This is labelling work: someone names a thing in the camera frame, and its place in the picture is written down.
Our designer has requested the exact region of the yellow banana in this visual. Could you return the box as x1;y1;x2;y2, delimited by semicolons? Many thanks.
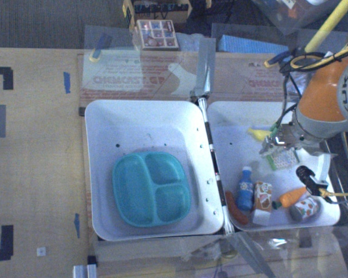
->
246;127;273;142

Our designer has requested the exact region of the white plastic tray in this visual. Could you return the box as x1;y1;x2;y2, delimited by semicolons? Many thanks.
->
84;99;225;242
206;100;342;233

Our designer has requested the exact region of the green divided plate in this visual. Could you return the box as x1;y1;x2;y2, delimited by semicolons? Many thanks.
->
111;151;191;228

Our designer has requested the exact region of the brown cardboard box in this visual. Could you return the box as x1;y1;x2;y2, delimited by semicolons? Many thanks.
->
122;0;193;30

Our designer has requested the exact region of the wooden grid box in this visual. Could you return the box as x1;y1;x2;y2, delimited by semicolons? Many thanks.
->
136;19;180;51

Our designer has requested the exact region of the blue foam block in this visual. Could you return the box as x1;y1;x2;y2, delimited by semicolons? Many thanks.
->
216;34;290;54

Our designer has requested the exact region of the red sausage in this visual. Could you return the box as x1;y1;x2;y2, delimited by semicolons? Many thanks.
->
224;190;249;226

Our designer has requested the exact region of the brown and white carton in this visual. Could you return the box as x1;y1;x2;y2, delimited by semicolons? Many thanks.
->
251;180;274;226

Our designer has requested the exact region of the white and green packet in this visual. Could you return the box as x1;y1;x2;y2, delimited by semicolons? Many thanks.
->
266;148;300;171

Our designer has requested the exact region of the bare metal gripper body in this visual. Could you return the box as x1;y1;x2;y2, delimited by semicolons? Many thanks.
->
271;123;307;152

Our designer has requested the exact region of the brown cardboard board red print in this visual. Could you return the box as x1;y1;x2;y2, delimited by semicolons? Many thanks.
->
77;50;348;273

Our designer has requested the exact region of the white can with red print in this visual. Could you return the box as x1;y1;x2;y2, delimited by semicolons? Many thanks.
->
289;196;321;222

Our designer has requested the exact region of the orange carrot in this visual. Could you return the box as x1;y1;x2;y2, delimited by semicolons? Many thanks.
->
271;186;309;210

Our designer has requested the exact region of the blue bottle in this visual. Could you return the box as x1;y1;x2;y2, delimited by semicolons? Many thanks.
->
235;166;255;212

